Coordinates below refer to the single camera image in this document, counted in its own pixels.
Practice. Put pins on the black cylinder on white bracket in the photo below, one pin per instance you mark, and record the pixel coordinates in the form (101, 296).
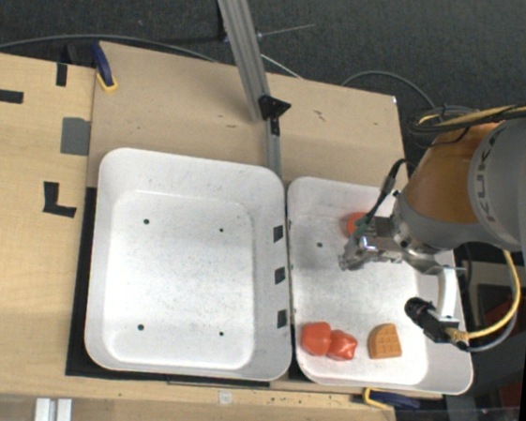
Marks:
(427, 318)

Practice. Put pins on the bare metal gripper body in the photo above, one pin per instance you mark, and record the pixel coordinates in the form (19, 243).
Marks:
(389, 243)

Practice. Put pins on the red toy pepper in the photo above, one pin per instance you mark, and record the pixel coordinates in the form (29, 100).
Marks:
(315, 338)
(343, 346)

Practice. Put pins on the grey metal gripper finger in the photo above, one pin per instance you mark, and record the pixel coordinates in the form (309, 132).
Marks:
(347, 259)
(367, 257)

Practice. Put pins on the brown toy waffle biscuit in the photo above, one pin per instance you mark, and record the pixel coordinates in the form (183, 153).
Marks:
(385, 342)

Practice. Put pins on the orange-red round toy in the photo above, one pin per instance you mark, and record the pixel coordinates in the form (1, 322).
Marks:
(353, 222)

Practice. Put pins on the pale wood board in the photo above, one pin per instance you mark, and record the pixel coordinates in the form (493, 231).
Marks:
(184, 111)

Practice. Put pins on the white plastic tray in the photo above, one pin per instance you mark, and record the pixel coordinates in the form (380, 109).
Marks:
(184, 281)
(356, 305)

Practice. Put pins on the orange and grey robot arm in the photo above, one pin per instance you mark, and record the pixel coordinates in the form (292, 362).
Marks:
(506, 185)

